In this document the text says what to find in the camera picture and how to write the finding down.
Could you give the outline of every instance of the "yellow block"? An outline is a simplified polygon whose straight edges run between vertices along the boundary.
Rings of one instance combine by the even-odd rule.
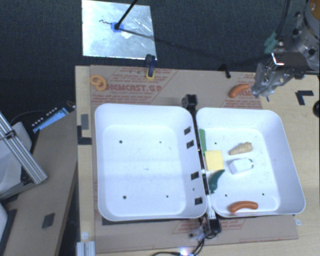
[[[221,150],[208,150],[204,153],[208,171],[224,170],[224,159]]]

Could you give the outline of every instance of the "green object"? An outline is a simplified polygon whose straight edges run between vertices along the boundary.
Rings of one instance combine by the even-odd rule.
[[[265,48],[264,48],[264,53],[265,54],[270,54],[270,53],[272,53],[274,51],[275,47],[277,46],[277,44],[279,42],[279,40],[276,39],[276,36],[277,36],[276,32],[273,31],[271,36],[268,37],[264,41],[263,45],[265,46]]]
[[[199,129],[199,137],[200,137],[202,154],[204,155],[205,152],[207,151],[206,132],[204,129]]]
[[[218,179],[224,173],[225,170],[216,171],[209,179],[209,190],[210,194],[213,194],[218,187]]]

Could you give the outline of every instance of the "orange sausage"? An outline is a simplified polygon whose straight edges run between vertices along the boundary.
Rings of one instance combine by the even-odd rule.
[[[240,93],[243,90],[248,90],[250,88],[250,85],[248,83],[239,84],[232,88],[232,90],[229,92],[230,98],[237,97],[238,93]]]
[[[90,76],[90,84],[95,86],[98,91],[104,91],[107,89],[107,81],[106,79],[98,74],[93,74]]]
[[[231,204],[229,206],[229,211],[231,213],[235,213],[236,211],[238,211],[242,208],[249,208],[252,210],[256,210],[256,209],[258,209],[258,204],[256,202],[252,202],[252,201],[239,201],[239,202],[235,202],[235,203]]]

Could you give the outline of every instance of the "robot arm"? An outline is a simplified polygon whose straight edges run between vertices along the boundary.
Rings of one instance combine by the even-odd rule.
[[[303,13],[296,13],[297,26],[292,37],[283,37],[267,63],[257,65],[252,94],[268,96],[292,78],[319,75],[320,0],[309,0]]]

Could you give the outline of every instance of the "silver metal plate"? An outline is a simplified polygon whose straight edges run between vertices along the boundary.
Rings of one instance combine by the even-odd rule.
[[[150,7],[135,5],[122,22],[125,31],[113,31],[129,4],[82,0],[83,55],[144,60],[156,55]]]

